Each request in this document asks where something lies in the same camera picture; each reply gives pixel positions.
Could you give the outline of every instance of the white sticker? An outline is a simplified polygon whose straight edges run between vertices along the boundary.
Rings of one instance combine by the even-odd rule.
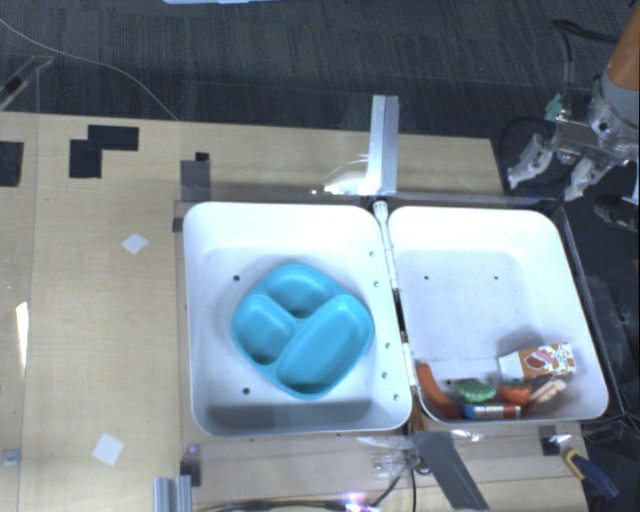
[[[134,233],[129,238],[127,238],[124,242],[122,242],[122,247],[124,247],[131,254],[138,254],[140,250],[149,243],[142,235],[138,233]]]
[[[92,455],[105,464],[109,464],[109,466],[115,466],[123,447],[124,443],[122,441],[118,441],[109,434],[102,434]]]

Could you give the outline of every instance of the white wire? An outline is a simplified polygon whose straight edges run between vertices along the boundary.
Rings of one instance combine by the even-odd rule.
[[[50,52],[53,53],[57,53],[59,55],[63,55],[65,57],[69,57],[70,59],[76,59],[79,60],[81,62],[87,62],[89,64],[94,64],[96,66],[102,66],[103,68],[107,68],[107,69],[111,69],[112,71],[115,71],[117,73],[120,73],[121,75],[126,76],[127,78],[129,78],[130,80],[132,80],[135,84],[137,84],[138,86],[140,86],[145,92],[147,92],[149,94],[149,96],[151,96],[153,98],[153,100],[162,107],[162,109],[169,114],[169,116],[174,120],[174,121],[179,121],[178,117],[171,112],[171,110],[169,110],[169,108],[162,103],[158,97],[153,94],[151,92],[151,90],[144,85],[140,80],[138,80],[135,76],[127,73],[126,71],[117,68],[115,66],[112,66],[111,64],[105,64],[104,62],[100,62],[97,60],[92,60],[92,59],[87,59],[86,57],[80,57],[78,55],[73,55],[71,53],[67,53],[67,52],[63,52],[62,50],[58,50],[56,48],[52,48],[51,46],[47,46],[46,44],[42,44],[38,41],[36,41],[35,39],[31,39],[29,36],[23,34],[22,32],[20,32],[19,30],[16,30],[15,28],[13,28],[11,25],[9,25],[6,21],[4,21],[2,18],[0,18],[0,24],[4,25],[5,28],[7,28],[8,30],[10,30],[11,32],[13,32],[14,34],[22,37],[24,40],[29,41],[31,44],[35,44],[36,46],[39,46],[40,48],[44,48],[45,50],[48,50]]]

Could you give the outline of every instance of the blue divided plate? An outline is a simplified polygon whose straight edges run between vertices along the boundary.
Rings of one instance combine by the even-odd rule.
[[[303,400],[327,394],[371,344],[373,320],[322,272],[289,263],[267,274],[231,323],[236,348],[265,377]]]

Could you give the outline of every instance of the wooden table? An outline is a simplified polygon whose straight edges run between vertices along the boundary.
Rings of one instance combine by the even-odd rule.
[[[89,124],[139,127],[139,150],[104,151],[102,179],[70,179],[69,141],[86,139]],[[11,468],[0,467],[0,510],[151,510],[154,477],[177,476],[182,455],[171,229],[180,160],[209,153],[214,187],[317,189],[332,170],[367,152],[368,134],[2,113],[0,140],[26,144],[21,185],[0,189],[0,208],[10,219],[1,228],[0,253],[27,256],[2,261],[0,276],[24,277],[19,293],[0,299],[0,334],[15,339],[5,312],[21,301],[30,302],[31,314],[19,507],[17,472],[5,478]],[[401,136],[399,154],[399,189],[502,191],[487,140]],[[149,241],[136,255],[120,245],[132,234]],[[1,447],[20,442],[15,425],[23,376],[11,350],[10,357],[0,352]],[[6,419],[9,410],[17,411],[15,421]],[[584,452],[577,425],[558,428]],[[103,433],[124,443],[114,466],[92,457]],[[251,442],[211,439],[207,449],[220,478],[215,489],[194,489],[197,503],[325,493],[335,467],[318,466],[311,482],[308,466],[297,464],[335,463],[336,446],[353,447],[297,437],[257,443],[250,452]],[[301,452],[308,457],[300,459]],[[469,445],[461,454],[492,510],[586,508],[580,483],[560,458],[542,456],[535,429],[506,442]],[[372,478],[368,463],[347,469],[341,471],[357,474],[363,490],[387,484]],[[420,477],[418,484],[419,510],[449,510],[433,477]],[[407,482],[399,487],[385,510],[410,508]]]

